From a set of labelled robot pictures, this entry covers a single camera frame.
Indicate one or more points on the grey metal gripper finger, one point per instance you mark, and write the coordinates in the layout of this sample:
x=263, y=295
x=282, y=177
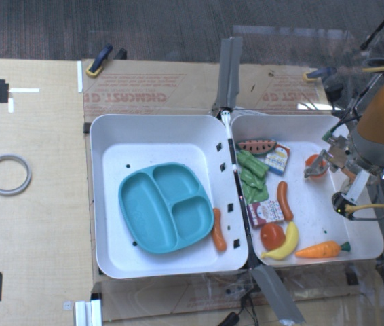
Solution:
x=331, y=163
x=314, y=167

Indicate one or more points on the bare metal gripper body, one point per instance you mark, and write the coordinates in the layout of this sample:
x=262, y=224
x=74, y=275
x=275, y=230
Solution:
x=340, y=155

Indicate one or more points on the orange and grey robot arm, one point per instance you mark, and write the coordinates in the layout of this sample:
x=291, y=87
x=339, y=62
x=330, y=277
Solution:
x=378, y=121

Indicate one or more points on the orange round cup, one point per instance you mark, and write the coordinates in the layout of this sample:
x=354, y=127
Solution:
x=311, y=161

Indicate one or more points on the white and blue carton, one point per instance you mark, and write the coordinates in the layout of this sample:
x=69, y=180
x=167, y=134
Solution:
x=277, y=159

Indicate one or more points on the white plastic tray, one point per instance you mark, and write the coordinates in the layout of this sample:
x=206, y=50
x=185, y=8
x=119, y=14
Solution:
x=178, y=267
x=314, y=209

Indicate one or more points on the orange sausage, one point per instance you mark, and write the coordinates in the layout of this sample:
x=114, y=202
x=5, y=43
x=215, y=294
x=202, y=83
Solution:
x=218, y=233
x=284, y=200

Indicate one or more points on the red green watermelon slice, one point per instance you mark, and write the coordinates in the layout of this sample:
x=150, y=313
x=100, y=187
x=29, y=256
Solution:
x=257, y=146

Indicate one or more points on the green bean bundle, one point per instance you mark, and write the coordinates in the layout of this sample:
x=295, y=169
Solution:
x=252, y=164

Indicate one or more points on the green lettuce leaf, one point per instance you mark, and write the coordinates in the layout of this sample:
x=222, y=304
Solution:
x=254, y=189

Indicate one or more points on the red and white carton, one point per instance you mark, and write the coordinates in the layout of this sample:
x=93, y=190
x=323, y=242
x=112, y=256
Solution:
x=266, y=213

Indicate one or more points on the red tomato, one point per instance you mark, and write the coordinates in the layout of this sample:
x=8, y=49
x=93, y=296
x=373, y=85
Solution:
x=271, y=235

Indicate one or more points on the yellow banana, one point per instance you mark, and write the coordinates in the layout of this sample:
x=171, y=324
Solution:
x=288, y=244

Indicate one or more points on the orange carrot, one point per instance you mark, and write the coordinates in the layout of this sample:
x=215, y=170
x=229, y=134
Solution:
x=321, y=250

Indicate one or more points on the blue divided plate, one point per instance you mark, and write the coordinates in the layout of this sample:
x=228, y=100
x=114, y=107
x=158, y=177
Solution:
x=165, y=207

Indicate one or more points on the brown cardboard board red print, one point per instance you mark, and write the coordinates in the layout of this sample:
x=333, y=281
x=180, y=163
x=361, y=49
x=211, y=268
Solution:
x=144, y=93

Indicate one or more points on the black cylinder on white bracket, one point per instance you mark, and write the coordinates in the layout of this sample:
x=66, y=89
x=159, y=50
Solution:
x=355, y=187

